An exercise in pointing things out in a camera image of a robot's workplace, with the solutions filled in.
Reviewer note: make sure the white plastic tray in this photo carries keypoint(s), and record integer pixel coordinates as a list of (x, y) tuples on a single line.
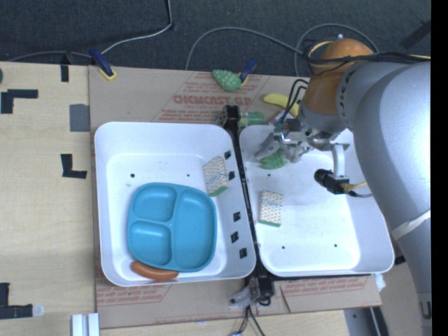
[(115, 145), (315, 229)]

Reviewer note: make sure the green grapes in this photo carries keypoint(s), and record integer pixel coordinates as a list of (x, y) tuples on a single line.
[(227, 80)]

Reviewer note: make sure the white patterned carton green base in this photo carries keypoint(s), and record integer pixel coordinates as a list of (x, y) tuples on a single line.
[(270, 208), (215, 175)]

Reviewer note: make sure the black cylinder on white bracket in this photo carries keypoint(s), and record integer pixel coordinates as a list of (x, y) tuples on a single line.
[(329, 180)]

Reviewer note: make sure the green broccoli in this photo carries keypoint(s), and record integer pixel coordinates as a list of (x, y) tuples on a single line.
[(274, 161)]

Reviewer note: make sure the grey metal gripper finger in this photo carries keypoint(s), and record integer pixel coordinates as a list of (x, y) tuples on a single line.
[(297, 153), (266, 147)]

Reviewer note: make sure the orange sausage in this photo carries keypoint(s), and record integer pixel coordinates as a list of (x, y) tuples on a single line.
[(154, 273)]

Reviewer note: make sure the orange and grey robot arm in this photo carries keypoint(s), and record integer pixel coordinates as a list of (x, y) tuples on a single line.
[(385, 124)]

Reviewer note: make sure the blue divided plate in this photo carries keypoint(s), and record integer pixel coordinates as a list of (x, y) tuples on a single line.
[(171, 226)]

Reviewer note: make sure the green bottle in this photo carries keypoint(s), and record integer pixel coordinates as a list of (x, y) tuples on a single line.
[(253, 118)]

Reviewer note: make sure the yellow banana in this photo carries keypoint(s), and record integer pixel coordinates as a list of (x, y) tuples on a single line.
[(276, 99)]

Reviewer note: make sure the thin black rod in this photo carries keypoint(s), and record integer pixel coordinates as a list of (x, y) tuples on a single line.
[(245, 187)]

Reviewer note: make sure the brown cardboard board red print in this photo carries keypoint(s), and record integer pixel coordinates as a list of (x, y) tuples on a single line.
[(140, 96)]

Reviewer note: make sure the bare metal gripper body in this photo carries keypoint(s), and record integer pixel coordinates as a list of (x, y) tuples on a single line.
[(300, 134)]

